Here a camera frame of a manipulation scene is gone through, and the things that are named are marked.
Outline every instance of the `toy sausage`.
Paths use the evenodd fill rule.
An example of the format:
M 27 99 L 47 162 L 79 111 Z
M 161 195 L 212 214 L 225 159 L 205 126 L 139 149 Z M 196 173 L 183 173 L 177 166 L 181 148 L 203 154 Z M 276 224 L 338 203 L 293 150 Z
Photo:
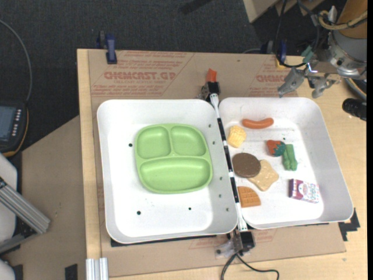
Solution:
M 263 120 L 255 121 L 255 120 L 250 120 L 250 119 L 243 119 L 242 120 L 242 125 L 247 128 L 267 128 L 270 127 L 273 124 L 273 118 L 266 118 Z

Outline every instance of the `screen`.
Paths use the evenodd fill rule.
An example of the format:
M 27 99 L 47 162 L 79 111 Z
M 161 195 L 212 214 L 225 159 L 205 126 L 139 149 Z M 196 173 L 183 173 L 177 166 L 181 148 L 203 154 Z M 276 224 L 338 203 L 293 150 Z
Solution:
M 0 140 L 8 141 L 13 129 L 13 119 L 16 108 L 0 106 Z

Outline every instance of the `wooden table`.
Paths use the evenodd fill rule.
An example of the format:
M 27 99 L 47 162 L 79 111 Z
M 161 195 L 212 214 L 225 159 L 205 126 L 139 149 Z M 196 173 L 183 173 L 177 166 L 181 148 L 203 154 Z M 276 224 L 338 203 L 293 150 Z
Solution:
M 95 64 L 90 63 L 89 53 L 102 53 L 102 51 L 85 49 L 77 51 L 86 250 L 87 258 L 99 259 L 102 257 L 102 252 L 98 220 L 92 97 L 90 93 L 90 65 Z M 230 59 L 238 56 L 235 54 L 203 54 L 201 57 L 207 62 L 213 61 L 214 57 L 217 57 L 219 61 L 226 59 L 229 62 Z M 249 54 L 239 55 L 240 61 L 247 61 L 247 66 L 245 66 L 247 70 L 257 69 L 250 66 L 253 57 Z M 289 60 L 295 63 L 299 61 L 299 58 L 290 57 Z M 223 67 L 223 69 L 228 70 L 229 65 Z M 311 89 L 307 82 L 304 82 L 297 92 L 299 96 L 311 98 Z M 352 117 L 342 110 L 342 103 L 348 97 L 354 97 L 354 95 L 345 83 L 341 83 L 324 91 L 323 96 L 314 101 L 322 110 L 326 127 L 360 221 L 360 228 L 356 232 L 348 232 L 347 251 L 345 253 L 256 262 L 253 264 L 255 268 L 276 269 L 280 272 L 281 279 L 367 279 L 367 125 L 366 122 Z M 248 271 L 248 268 L 242 264 L 233 264 L 226 273 L 226 279 L 238 280 L 250 279 L 250 277 L 252 279 L 275 279 L 274 274 L 257 275 L 253 271 L 246 271 Z M 115 279 L 220 279 L 220 273 L 221 266 L 218 266 L 122 276 Z

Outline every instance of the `brown round patty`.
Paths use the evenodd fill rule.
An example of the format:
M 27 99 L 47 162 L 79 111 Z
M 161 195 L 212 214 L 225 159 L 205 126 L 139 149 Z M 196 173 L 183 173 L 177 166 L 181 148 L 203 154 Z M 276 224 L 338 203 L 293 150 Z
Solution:
M 250 153 L 238 153 L 232 158 L 233 170 L 241 177 L 254 177 L 261 170 L 260 161 Z

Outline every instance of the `green plate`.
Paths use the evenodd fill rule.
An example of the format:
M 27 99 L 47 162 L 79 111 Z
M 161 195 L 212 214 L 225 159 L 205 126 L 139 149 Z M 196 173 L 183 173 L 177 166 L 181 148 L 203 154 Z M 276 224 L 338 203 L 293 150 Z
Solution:
M 185 124 L 156 124 L 142 128 L 135 139 L 140 181 L 150 191 L 176 194 L 200 190 L 212 179 L 205 137 Z

